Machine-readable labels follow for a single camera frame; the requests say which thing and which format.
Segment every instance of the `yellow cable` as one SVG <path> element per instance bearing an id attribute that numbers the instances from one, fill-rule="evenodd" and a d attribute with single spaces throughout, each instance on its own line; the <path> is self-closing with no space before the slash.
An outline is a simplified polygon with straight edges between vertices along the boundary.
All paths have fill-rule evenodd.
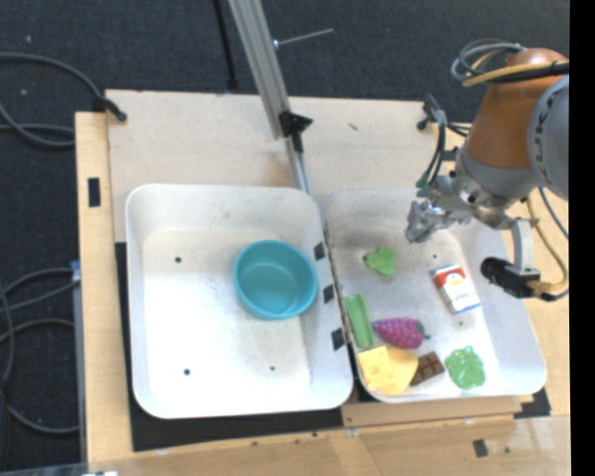
<path id="1" fill-rule="evenodd" d="M 529 214 L 530 214 L 531 218 L 533 220 L 536 220 L 534 204 L 532 202 L 531 196 L 529 196 L 527 198 L 527 208 L 529 209 Z M 559 267 L 562 271 L 562 274 L 563 274 L 562 280 L 560 282 L 558 282 L 557 284 L 551 284 L 551 283 L 541 282 L 541 281 L 529 282 L 528 286 L 534 290 L 534 292 L 537 296 L 541 296 L 543 293 L 551 293 L 554 290 L 559 290 L 561 288 L 565 288 L 568 285 L 568 268 L 564 264 L 564 261 L 559 256 L 559 254 L 557 254 L 557 252 L 555 252 L 555 249 L 553 249 L 553 247 L 551 246 L 550 242 L 546 238 L 546 235 L 544 235 L 544 231 L 542 231 L 542 228 L 540 227 L 539 223 L 535 225 L 535 230 L 537 231 L 537 234 L 539 235 L 542 242 L 546 246 L 546 249 L 548 250 L 548 252 L 550 252 L 551 256 L 553 256 L 553 259 L 555 259 L 555 261 L 559 265 Z"/>
<path id="2" fill-rule="evenodd" d="M 522 72 L 530 72 L 532 70 L 542 70 L 543 68 L 551 68 L 554 65 L 566 65 L 568 61 L 553 61 L 551 63 L 524 63 L 521 65 L 514 65 L 511 67 L 502 67 L 497 68 L 495 70 L 491 70 L 490 72 L 485 72 L 484 74 L 474 75 L 471 76 L 469 79 L 465 79 L 462 84 L 463 86 L 469 88 L 470 86 L 474 86 L 476 84 L 484 83 L 491 79 L 496 79 L 498 77 L 503 77 L 510 74 L 518 74 Z"/>

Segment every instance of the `black floor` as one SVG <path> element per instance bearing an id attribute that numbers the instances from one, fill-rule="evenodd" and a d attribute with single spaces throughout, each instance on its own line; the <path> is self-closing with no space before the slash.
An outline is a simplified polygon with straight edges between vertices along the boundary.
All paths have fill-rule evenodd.
<path id="1" fill-rule="evenodd" d="M 465 44 L 499 38 L 566 56 L 570 50 L 570 0 L 263 3 L 278 40 L 334 29 L 280 48 L 290 95 L 421 100 L 431 91 L 451 120 L 470 121 L 482 95 L 449 75 Z M 224 9 L 239 91 L 254 93 L 232 17 Z M 0 0 L 4 52 L 61 60 L 99 89 L 222 92 L 228 81 L 212 0 Z M 52 66 L 8 61 L 0 62 L 0 99 L 17 122 L 70 127 L 75 111 L 91 109 L 93 95 L 84 82 Z M 78 259 L 74 166 L 72 148 L 41 148 L 0 130 L 0 281 L 7 286 L 39 270 L 62 269 L 16 288 L 8 295 L 10 304 L 69 283 L 63 269 Z M 49 317 L 72 319 L 70 291 L 12 312 L 15 326 Z M 2 312 L 0 335 L 7 328 Z M 8 343 L 0 345 L 0 387 L 8 349 Z M 4 387 L 14 411 L 44 426 L 73 425 L 72 331 L 59 324 L 23 329 L 14 354 Z M 78 460 L 75 433 L 42 433 L 12 421 L 7 468 Z"/>

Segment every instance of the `chocolate bar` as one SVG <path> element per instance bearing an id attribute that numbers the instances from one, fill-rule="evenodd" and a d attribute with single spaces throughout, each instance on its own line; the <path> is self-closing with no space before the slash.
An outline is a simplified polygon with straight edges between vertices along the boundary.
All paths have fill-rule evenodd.
<path id="1" fill-rule="evenodd" d="M 416 369 L 415 376 L 410 382 L 410 386 L 420 384 L 443 372 L 445 372 L 445 367 L 443 367 L 443 364 L 440 362 L 434 351 L 419 356 L 418 368 Z"/>

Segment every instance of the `turquoise bowl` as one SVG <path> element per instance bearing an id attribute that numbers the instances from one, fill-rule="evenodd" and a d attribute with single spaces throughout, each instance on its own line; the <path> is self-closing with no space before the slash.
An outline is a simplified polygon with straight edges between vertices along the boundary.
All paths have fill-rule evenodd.
<path id="1" fill-rule="evenodd" d="M 261 240 L 241 250 L 233 276 L 240 303 L 261 319 L 300 315 L 317 296 L 317 273 L 311 260 L 280 240 Z"/>

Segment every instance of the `metal pole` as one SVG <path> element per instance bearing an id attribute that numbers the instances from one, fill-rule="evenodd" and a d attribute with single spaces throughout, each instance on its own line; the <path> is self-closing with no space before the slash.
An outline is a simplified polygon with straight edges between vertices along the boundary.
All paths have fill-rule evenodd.
<path id="1" fill-rule="evenodd" d="M 280 115 L 291 112 L 274 41 L 260 0 L 228 0 L 274 137 L 286 137 Z M 297 187 L 312 194 L 301 151 L 286 139 Z"/>

